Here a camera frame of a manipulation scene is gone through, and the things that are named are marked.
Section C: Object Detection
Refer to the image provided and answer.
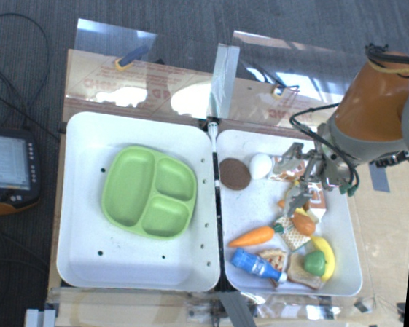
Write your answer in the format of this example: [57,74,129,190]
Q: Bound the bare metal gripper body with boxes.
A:
[306,148,357,194]

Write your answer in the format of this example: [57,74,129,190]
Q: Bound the white and orange carton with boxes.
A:
[264,155,333,222]

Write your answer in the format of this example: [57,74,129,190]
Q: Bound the white egg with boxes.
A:
[248,151,274,182]

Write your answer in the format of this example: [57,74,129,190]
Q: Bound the tan waffle cracker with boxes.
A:
[274,215,314,254]

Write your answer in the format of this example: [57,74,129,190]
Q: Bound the white plastic tray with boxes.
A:
[199,127,379,306]
[48,109,238,304]

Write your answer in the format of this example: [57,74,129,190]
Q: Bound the orange carrot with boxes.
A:
[227,217,286,253]

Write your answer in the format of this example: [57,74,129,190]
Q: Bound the brown round biscuit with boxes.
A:
[217,157,254,193]

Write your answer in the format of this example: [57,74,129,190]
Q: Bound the yellow banana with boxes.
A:
[305,235,339,284]

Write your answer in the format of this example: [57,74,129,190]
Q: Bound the pizza slice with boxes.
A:
[253,246,289,288]

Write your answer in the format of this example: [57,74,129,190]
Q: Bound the green pepper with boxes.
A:
[301,248,329,277]

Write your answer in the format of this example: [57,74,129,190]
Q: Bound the bread slice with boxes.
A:
[284,252,328,291]

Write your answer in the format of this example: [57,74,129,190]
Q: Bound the blue bottle white cap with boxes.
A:
[228,247,290,283]

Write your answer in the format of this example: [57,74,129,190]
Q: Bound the brown cardboard board red print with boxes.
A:
[36,47,409,327]

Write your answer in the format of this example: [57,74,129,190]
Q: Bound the green divided plate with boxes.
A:
[97,141,202,243]

